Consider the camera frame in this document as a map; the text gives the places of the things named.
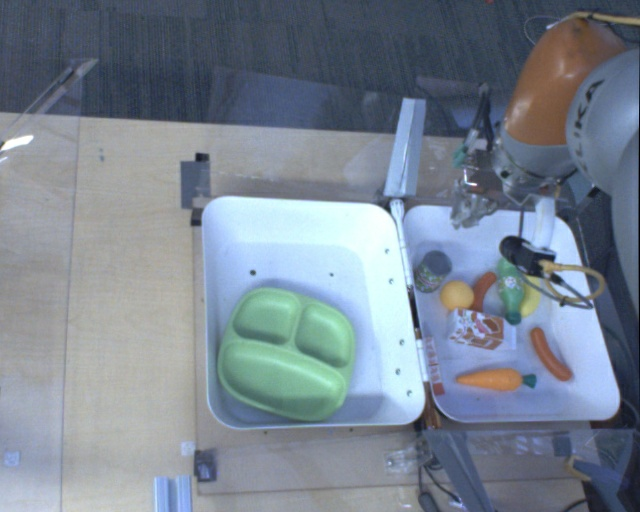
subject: orange carrot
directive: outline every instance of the orange carrot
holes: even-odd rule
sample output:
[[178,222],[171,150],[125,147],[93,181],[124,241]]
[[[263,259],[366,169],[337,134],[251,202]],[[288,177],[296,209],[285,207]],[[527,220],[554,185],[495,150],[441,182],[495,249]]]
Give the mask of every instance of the orange carrot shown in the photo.
[[469,307],[469,309],[473,311],[477,311],[478,313],[482,313],[484,296],[487,294],[487,291],[493,283],[498,280],[498,276],[493,272],[486,272],[482,274],[480,279],[476,282],[473,287],[473,303]]
[[536,385],[535,375],[521,375],[513,368],[495,368],[493,370],[482,370],[474,373],[467,373],[456,377],[456,382],[467,386],[493,389],[496,391],[514,391],[522,384],[530,388]]
[[531,329],[531,343],[533,348],[538,354],[540,361],[547,370],[558,380],[567,381],[573,377],[573,372],[569,370],[564,364],[562,364],[558,358],[551,352],[549,343],[547,343],[547,337],[544,335],[544,331],[540,327],[534,327]]

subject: white plastic tray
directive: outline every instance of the white plastic tray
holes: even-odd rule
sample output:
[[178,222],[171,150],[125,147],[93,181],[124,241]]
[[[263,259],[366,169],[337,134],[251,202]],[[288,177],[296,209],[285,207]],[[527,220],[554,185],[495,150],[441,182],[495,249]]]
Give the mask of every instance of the white plastic tray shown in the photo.
[[[419,206],[405,217],[405,230],[412,263],[415,266],[429,250],[444,251],[452,260],[448,279],[461,279],[471,286],[488,270],[495,271],[500,257],[498,244],[518,231],[519,214],[499,211],[470,229],[455,230],[449,222],[450,208]],[[525,215],[524,238],[531,237],[533,214]],[[556,261],[580,263],[575,240],[569,227],[557,220],[551,248]],[[565,272],[563,277],[578,290],[588,290],[583,274]],[[502,314],[494,285],[485,300],[485,312]],[[444,389],[434,399],[441,411],[461,422],[511,422],[604,420],[613,416],[620,404],[620,393],[611,367],[602,330],[595,310],[560,308],[558,303],[542,297],[536,312],[517,327],[514,351],[492,352],[463,346],[446,340],[446,315],[438,292],[416,292],[421,327],[432,335],[436,355],[429,366],[432,388]],[[568,382],[556,380],[542,365],[529,339],[534,326],[543,328],[553,352],[573,371]],[[455,382],[458,374],[468,371],[511,366],[523,373],[535,373],[535,389],[522,386],[513,393],[500,393],[462,386]],[[434,386],[435,381],[442,388]]]
[[[425,395],[395,224],[369,204],[222,197],[203,214],[207,395],[223,424],[238,429],[403,425]],[[342,311],[356,334],[344,405],[321,424],[243,405],[216,374],[227,321],[249,290],[275,286]]]

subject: green divided plate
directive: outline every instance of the green divided plate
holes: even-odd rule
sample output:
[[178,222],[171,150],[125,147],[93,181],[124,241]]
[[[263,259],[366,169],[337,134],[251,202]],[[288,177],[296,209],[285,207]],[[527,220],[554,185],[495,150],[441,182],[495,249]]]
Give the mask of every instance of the green divided plate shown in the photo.
[[344,403],[355,336],[340,311],[279,288],[236,305],[218,354],[218,377],[236,399],[300,421],[322,421]]

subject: yellow banana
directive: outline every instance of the yellow banana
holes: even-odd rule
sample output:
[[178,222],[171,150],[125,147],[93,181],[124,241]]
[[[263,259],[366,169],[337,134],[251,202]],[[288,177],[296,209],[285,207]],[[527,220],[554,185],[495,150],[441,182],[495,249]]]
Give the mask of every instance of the yellow banana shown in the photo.
[[[527,279],[536,286],[540,286],[540,279],[537,277],[527,277]],[[522,315],[522,318],[529,316],[538,308],[538,304],[540,304],[540,296],[541,293],[538,290],[525,284],[524,298],[520,303],[520,314]]]

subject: green bottle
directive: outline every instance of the green bottle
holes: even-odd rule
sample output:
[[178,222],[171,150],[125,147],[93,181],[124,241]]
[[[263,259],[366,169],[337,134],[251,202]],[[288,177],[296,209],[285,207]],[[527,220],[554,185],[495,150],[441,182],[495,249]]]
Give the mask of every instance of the green bottle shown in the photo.
[[522,320],[520,303],[524,299],[524,281],[518,269],[504,258],[498,262],[498,294],[506,308],[505,319],[511,325]]

